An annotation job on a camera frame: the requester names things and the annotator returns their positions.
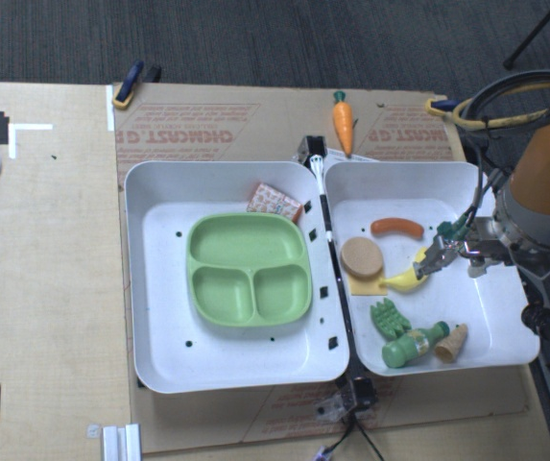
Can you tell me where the green divided plate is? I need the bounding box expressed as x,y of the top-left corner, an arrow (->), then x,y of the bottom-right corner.
185,211 -> 315,328

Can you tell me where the orange carrot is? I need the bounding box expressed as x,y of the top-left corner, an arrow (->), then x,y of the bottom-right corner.
331,89 -> 359,159

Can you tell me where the yellow cheese slice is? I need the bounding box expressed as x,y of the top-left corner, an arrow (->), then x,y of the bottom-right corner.
347,275 -> 391,298

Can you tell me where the green bottle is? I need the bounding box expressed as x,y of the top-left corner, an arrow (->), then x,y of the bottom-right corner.
380,320 -> 451,370

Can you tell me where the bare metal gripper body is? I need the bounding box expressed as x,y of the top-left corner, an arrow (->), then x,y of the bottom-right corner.
461,215 -> 516,279

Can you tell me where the orange sausage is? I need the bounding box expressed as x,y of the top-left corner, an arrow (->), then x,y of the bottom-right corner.
370,216 -> 426,241

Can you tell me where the brown cardboard board red print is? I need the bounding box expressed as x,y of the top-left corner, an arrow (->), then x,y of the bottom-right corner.
112,82 -> 531,455

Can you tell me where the yellow banana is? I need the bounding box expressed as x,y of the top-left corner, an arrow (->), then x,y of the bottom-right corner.
378,246 -> 433,295

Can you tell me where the white plastic tray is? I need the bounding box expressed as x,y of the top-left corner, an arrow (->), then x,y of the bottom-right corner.
323,160 -> 541,377
124,160 -> 351,396

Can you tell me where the tan ice cream cone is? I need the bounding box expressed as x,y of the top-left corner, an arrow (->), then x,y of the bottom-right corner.
433,323 -> 469,365

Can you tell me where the black block with thin wires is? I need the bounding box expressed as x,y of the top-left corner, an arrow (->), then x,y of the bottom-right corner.
297,134 -> 328,165
314,376 -> 380,423

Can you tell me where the thin black and white rod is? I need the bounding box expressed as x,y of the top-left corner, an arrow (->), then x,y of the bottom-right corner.
309,156 -> 368,384

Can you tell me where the green ridged lettuce leaf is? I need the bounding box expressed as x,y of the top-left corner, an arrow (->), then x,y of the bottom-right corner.
369,297 -> 413,342

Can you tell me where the orange patterned carton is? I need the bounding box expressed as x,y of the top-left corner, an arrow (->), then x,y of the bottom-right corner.
246,182 -> 304,224

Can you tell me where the tan round biscuit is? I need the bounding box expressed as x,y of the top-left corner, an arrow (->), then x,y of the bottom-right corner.
340,235 -> 385,279

